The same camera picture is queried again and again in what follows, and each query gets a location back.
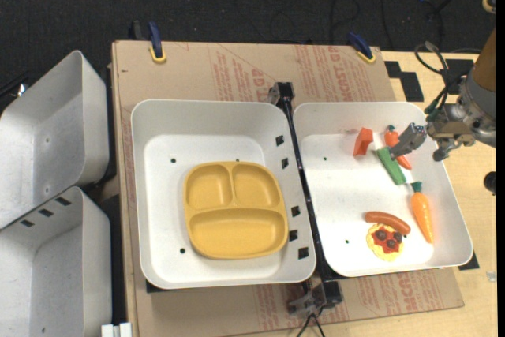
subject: wooden table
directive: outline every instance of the wooden table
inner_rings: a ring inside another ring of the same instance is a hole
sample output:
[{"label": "wooden table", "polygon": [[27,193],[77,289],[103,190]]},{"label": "wooden table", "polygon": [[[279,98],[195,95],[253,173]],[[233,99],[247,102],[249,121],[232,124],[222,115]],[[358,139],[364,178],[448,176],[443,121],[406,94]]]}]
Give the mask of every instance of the wooden table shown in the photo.
[{"label": "wooden table", "polygon": [[[435,67],[440,62],[434,54],[422,54],[423,59]],[[475,60],[475,54],[445,55],[446,58]],[[383,52],[384,61],[399,62],[402,71],[415,72],[421,83],[425,96],[423,103],[416,103],[424,108],[443,87],[440,75],[422,66],[413,53]],[[391,79],[395,98],[405,100],[399,79]],[[118,78],[113,77],[113,93],[115,112],[121,104],[118,94]],[[448,103],[454,102],[455,96],[450,96]],[[121,118],[116,117],[116,136],[118,148],[118,165],[131,164],[122,156],[123,134]],[[461,147],[451,153],[444,161],[447,173],[451,179],[454,192],[460,203],[469,233],[473,239],[474,250],[480,268],[454,273],[462,292],[465,306],[460,309],[440,310],[428,313],[416,313],[403,316],[393,316],[373,320],[360,320],[339,324],[324,325],[327,337],[377,336],[377,335],[408,335],[409,337],[437,336],[494,336],[497,335],[497,282],[496,282],[496,197],[483,186],[484,176],[496,170],[496,150],[483,144],[475,144],[470,148]],[[121,181],[120,192],[124,196],[127,190]],[[137,297],[134,266],[132,262],[132,238],[128,222],[128,208],[123,211],[123,253],[125,256],[126,302],[129,320],[133,323],[134,335],[137,335]],[[263,337],[292,337],[297,329],[264,332],[256,334]],[[316,328],[309,328],[304,335],[319,335]]]}]

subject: toy sausage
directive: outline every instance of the toy sausage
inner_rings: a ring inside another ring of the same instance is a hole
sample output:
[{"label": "toy sausage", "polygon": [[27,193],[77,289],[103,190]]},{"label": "toy sausage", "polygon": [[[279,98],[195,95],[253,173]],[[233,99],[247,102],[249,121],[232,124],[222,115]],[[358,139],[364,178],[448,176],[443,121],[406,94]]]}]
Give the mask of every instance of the toy sausage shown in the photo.
[{"label": "toy sausage", "polygon": [[395,228],[401,234],[409,234],[410,226],[397,216],[381,211],[369,211],[365,214],[365,221],[368,223],[383,223]]}]

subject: toy carrot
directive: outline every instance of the toy carrot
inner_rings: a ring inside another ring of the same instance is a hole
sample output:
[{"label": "toy carrot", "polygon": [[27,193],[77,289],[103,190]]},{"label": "toy carrot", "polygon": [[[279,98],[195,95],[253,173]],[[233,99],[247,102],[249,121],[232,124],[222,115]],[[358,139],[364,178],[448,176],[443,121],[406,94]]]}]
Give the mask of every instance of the toy carrot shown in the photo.
[{"label": "toy carrot", "polygon": [[429,210],[428,198],[421,192],[421,182],[413,182],[410,185],[413,189],[413,195],[410,198],[413,215],[415,216],[417,224],[421,228],[426,241],[428,243],[433,243],[432,215]]},{"label": "toy carrot", "polygon": [[[384,140],[386,141],[386,145],[392,148],[400,141],[398,137],[398,132],[395,131],[394,126],[389,125],[386,129],[386,132],[384,133]],[[396,158],[396,161],[401,167],[407,170],[412,169],[412,166],[404,155],[398,156]]]}]

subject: orange toy block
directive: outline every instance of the orange toy block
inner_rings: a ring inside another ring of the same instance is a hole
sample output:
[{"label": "orange toy block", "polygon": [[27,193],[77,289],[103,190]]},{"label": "orange toy block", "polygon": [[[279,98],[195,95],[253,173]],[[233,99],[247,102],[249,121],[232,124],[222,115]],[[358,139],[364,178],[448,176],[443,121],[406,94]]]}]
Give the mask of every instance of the orange toy block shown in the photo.
[{"label": "orange toy block", "polygon": [[354,144],[354,156],[365,155],[368,146],[373,141],[373,132],[368,128],[361,128],[361,131],[357,135],[356,144]]}]

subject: white tray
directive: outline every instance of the white tray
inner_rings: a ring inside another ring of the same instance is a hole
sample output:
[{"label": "white tray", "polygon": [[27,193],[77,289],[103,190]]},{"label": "white tray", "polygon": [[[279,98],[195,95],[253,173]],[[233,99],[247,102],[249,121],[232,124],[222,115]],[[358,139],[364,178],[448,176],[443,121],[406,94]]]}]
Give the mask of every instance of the white tray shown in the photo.
[{"label": "white tray", "polygon": [[74,51],[0,117],[0,229],[109,162],[105,84]]},{"label": "white tray", "polygon": [[110,323],[110,225],[77,187],[0,231],[0,336],[96,337]]},{"label": "white tray", "polygon": [[[279,108],[267,103],[146,100],[132,112],[132,131],[140,263],[150,283],[178,289],[295,283],[312,275],[316,257],[309,216],[289,126]],[[279,146],[278,137],[283,138]],[[236,159],[264,165],[276,176],[289,231],[297,231],[297,238],[269,256],[208,259],[194,251],[189,240],[183,182],[198,164]],[[300,213],[294,216],[292,209]]]},{"label": "white tray", "polygon": [[[395,185],[374,150],[385,146],[388,125],[402,132],[411,122],[425,123],[423,112],[410,103],[306,103],[294,112],[301,149],[324,255],[340,275],[354,277],[388,272],[462,265],[473,246],[449,177],[432,153],[436,142],[428,138],[407,155],[412,170],[403,170],[407,184]],[[374,132],[366,155],[353,157],[361,127]],[[428,244],[410,210],[410,182],[421,181],[431,201],[435,243]],[[404,239],[402,255],[383,261],[368,248],[366,234],[372,224],[367,211],[385,211],[412,228]]]}]

